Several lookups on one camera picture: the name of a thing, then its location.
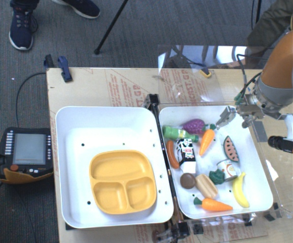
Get cow print milk carton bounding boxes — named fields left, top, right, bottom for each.
left=175, top=138, right=197, bottom=175

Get yellow divided plate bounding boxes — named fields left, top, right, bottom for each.
left=88, top=149, right=158, bottom=216

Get yellow banana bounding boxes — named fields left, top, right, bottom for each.
left=232, top=171, right=250, bottom=209

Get small white can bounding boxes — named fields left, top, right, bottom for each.
left=216, top=158, right=242, bottom=182

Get red sausage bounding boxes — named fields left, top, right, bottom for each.
left=165, top=139, right=180, bottom=170

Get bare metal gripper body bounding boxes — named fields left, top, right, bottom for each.
left=236, top=94, right=282, bottom=122

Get white plastic tray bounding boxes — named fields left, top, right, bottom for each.
left=55, top=105, right=175, bottom=229
left=158, top=105, right=274, bottom=220

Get black tripod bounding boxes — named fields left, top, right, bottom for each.
left=93, top=0, right=151, bottom=56

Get orange carrot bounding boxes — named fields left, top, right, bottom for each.
left=193, top=196, right=234, bottom=213
left=199, top=124, right=217, bottom=157

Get person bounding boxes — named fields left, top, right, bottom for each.
left=8, top=0, right=101, bottom=51
left=244, top=0, right=293, bottom=69

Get black cylinder on white bracket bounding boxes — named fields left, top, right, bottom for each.
left=267, top=112, right=293, bottom=154

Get purple grapes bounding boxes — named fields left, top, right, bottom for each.
left=181, top=118, right=206, bottom=135

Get green broccoli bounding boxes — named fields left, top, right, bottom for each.
left=208, top=169, right=226, bottom=186

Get brown cardboard board red print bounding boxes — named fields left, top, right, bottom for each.
left=46, top=67, right=293, bottom=243

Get green bottle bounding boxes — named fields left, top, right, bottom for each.
left=161, top=125, right=200, bottom=143

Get brown round biscuit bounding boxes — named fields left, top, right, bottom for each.
left=179, top=172, right=197, bottom=190

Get black block with thin wires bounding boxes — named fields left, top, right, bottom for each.
left=143, top=93, right=161, bottom=111
left=170, top=220, right=191, bottom=239

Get watermelon slice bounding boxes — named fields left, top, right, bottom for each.
left=223, top=135, right=240, bottom=164

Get tan bread roll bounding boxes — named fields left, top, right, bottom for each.
left=195, top=173, right=219, bottom=200

